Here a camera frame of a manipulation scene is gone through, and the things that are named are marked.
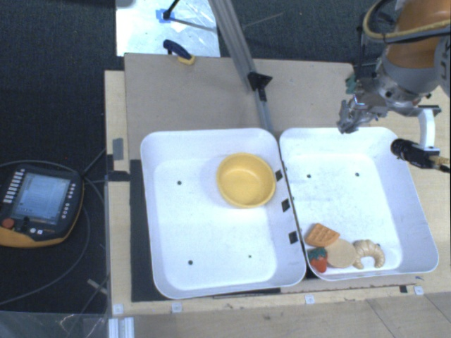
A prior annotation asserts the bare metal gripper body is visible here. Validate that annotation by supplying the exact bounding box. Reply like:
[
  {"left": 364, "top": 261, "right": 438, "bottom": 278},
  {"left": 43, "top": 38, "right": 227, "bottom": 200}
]
[{"left": 353, "top": 77, "right": 424, "bottom": 117}]

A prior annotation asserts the white plastic tray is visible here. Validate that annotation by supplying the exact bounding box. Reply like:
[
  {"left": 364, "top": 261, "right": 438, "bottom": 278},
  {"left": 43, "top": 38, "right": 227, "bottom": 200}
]
[
  {"left": 140, "top": 127, "right": 307, "bottom": 300},
  {"left": 278, "top": 126, "right": 440, "bottom": 282}
]

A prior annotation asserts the yellow bowl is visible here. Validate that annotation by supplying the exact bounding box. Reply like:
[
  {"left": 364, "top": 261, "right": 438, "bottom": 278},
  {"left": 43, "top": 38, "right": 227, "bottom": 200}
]
[{"left": 215, "top": 151, "right": 277, "bottom": 210}]

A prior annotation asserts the orange toy waffle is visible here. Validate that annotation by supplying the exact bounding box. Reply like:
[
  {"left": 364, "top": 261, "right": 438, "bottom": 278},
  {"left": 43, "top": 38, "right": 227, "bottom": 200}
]
[{"left": 304, "top": 223, "right": 341, "bottom": 249}]

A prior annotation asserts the beige toy croissant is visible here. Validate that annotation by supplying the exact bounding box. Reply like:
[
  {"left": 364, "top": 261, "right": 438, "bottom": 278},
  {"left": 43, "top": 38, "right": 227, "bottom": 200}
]
[{"left": 352, "top": 238, "right": 386, "bottom": 270}]

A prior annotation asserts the beige round toy biscuit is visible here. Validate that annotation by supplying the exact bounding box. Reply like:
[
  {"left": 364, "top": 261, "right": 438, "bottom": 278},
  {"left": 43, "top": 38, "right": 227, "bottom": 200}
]
[{"left": 325, "top": 238, "right": 358, "bottom": 270}]

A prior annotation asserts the red toy strawberry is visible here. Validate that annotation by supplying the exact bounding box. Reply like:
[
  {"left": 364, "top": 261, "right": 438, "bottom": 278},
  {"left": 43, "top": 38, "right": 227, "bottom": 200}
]
[{"left": 307, "top": 246, "right": 329, "bottom": 274}]

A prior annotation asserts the brown cardboard board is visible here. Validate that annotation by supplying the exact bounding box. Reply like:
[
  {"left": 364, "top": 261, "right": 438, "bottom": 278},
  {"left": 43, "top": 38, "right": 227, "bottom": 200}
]
[{"left": 123, "top": 52, "right": 419, "bottom": 294}]

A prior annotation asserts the black cylinder on white bracket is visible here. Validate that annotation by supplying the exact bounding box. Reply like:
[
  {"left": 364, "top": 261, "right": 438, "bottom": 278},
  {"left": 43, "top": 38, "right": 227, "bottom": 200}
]
[{"left": 390, "top": 105, "right": 443, "bottom": 170}]

